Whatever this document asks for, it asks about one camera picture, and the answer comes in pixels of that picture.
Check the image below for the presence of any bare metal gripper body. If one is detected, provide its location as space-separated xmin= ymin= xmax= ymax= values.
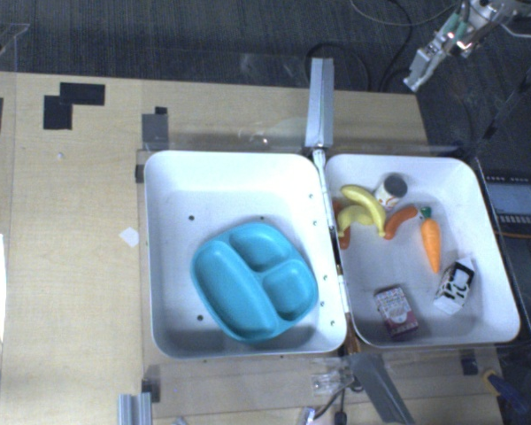
xmin=427 ymin=0 xmax=518 ymax=59

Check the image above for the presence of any yellow banana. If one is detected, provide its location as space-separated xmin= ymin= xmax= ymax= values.
xmin=335 ymin=204 xmax=375 ymax=238
xmin=340 ymin=184 xmax=388 ymax=239

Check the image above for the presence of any white plastic tray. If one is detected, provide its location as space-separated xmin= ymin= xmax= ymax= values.
xmin=142 ymin=149 xmax=349 ymax=360
xmin=324 ymin=153 xmax=522 ymax=350

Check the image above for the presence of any orange carrot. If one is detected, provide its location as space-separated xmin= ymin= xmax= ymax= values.
xmin=419 ymin=205 xmax=443 ymax=275

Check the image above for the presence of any black and white milk carton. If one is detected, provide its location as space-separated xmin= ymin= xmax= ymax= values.
xmin=433 ymin=256 xmax=476 ymax=316

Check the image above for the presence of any white can with dark lid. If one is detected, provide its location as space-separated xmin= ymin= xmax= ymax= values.
xmin=374 ymin=172 xmax=410 ymax=213

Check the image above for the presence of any blue divided plate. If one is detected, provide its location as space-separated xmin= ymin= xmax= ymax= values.
xmin=190 ymin=220 xmax=320 ymax=344

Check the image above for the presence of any orange sausage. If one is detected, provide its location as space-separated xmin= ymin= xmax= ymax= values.
xmin=332 ymin=198 xmax=352 ymax=251
xmin=383 ymin=205 xmax=419 ymax=242

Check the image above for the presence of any pink carton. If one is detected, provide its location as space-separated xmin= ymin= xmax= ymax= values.
xmin=373 ymin=284 xmax=420 ymax=342

